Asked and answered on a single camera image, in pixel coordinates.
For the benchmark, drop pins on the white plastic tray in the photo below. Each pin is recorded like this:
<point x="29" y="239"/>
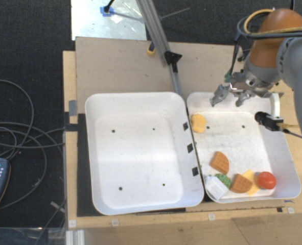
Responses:
<point x="242" y="142"/>
<point x="138" y="154"/>

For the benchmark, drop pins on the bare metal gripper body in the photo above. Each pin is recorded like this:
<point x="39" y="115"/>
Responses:
<point x="253" y="84"/>

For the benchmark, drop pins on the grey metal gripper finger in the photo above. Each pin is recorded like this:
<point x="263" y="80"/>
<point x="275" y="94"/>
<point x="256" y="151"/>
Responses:
<point x="218" y="94"/>
<point x="243" y="97"/>

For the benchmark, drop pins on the yellow toy bread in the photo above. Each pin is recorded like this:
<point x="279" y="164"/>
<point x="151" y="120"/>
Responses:
<point x="198" y="122"/>

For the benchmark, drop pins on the yellow toy cheese slice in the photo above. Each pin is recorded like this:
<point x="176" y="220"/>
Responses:
<point x="254" y="187"/>

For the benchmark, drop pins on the red toy tomato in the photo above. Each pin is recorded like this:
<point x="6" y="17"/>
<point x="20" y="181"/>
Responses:
<point x="266" y="180"/>

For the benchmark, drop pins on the black cylinder on white bracket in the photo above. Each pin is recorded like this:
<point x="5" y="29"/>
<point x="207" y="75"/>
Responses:
<point x="267" y="121"/>

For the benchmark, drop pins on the orange toy waffle piece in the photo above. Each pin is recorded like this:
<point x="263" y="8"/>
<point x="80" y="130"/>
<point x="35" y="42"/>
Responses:
<point x="220" y="162"/>
<point x="240" y="184"/>

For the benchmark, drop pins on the white small carton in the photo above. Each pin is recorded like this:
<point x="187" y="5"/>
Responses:
<point x="215" y="187"/>

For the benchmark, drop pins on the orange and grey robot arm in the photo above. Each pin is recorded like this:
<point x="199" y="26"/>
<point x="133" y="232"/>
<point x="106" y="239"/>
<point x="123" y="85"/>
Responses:
<point x="296" y="60"/>

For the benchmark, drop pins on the brown cardboard board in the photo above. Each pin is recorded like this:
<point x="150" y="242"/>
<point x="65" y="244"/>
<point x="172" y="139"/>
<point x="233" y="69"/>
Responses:
<point x="120" y="68"/>

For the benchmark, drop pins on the green toy grapes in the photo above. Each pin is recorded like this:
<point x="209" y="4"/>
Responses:
<point x="224" y="179"/>

